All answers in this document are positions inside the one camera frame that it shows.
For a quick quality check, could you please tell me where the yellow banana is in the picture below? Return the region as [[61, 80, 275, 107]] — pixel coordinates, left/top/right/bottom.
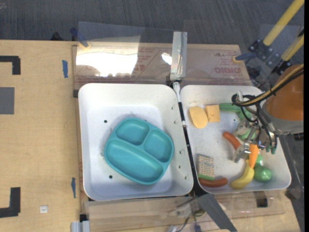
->
[[229, 159, 255, 190]]

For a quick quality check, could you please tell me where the white plastic tray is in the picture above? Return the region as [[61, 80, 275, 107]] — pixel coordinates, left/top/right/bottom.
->
[[179, 84, 292, 195], [77, 82, 195, 201]]

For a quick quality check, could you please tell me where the green bean pod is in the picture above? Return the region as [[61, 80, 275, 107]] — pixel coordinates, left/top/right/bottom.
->
[[219, 102, 252, 121]]

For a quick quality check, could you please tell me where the yellow cheese wedge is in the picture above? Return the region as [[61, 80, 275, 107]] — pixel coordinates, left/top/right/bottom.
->
[[204, 104, 221, 123]]

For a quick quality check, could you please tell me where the yellow bread slice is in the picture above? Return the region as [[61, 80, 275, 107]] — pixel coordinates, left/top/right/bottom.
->
[[188, 105, 209, 130]]

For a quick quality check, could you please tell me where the red sausage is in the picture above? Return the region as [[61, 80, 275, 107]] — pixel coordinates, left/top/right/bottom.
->
[[198, 177, 229, 188]]

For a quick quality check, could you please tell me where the patterned small carton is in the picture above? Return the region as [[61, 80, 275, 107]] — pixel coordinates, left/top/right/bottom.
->
[[196, 154, 216, 178]]

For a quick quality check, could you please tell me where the orange sausage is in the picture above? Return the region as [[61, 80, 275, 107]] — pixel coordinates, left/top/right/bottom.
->
[[222, 131, 242, 151]]

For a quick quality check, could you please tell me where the black cylinder on white bracket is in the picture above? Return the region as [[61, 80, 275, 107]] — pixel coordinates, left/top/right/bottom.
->
[[231, 90, 250, 106]]

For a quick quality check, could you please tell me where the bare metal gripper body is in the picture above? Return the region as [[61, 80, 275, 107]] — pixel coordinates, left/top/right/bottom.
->
[[237, 119, 278, 152]]

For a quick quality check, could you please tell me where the blue divided plate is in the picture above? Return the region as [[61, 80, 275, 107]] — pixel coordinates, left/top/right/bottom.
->
[[103, 117, 175, 186]]

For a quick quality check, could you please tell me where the orange carrot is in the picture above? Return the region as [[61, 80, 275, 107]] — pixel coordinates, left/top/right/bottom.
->
[[248, 144, 260, 169]]

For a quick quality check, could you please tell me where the green pear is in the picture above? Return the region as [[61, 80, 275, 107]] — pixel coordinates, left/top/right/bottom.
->
[[253, 165, 273, 183]]

